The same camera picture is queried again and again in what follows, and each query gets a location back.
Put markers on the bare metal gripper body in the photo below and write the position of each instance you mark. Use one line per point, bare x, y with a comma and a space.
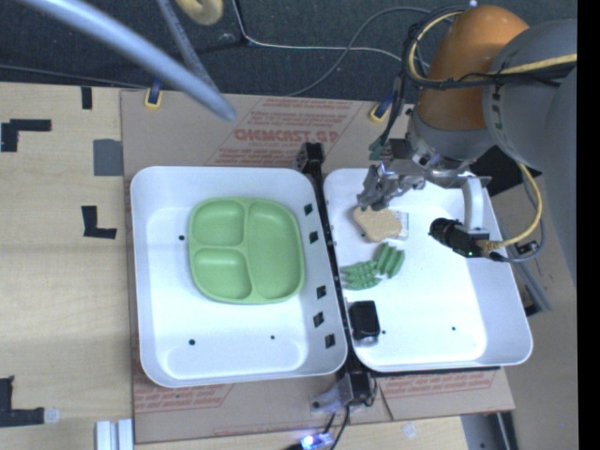
409, 169

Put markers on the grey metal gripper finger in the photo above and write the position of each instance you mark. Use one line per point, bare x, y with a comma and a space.
388, 192
369, 190

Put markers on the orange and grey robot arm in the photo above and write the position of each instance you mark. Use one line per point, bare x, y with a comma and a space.
473, 64

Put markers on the tan bread slice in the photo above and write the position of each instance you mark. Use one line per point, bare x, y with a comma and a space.
377, 225

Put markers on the white and blue packet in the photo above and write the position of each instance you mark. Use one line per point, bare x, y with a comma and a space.
404, 225

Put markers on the green pea pods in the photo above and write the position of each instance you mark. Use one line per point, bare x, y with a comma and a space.
390, 260
360, 275

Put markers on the green divided plate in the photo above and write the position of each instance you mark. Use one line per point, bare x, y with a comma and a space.
262, 251

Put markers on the white plastic tray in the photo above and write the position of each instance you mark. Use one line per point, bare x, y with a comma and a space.
234, 345
431, 307

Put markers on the black rounded box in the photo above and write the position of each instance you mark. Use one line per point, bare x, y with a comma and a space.
364, 319

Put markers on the brown cardboard board, red print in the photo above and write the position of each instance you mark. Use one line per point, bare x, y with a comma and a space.
187, 134

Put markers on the black cylinder on white bracket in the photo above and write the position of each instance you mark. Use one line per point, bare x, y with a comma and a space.
457, 237

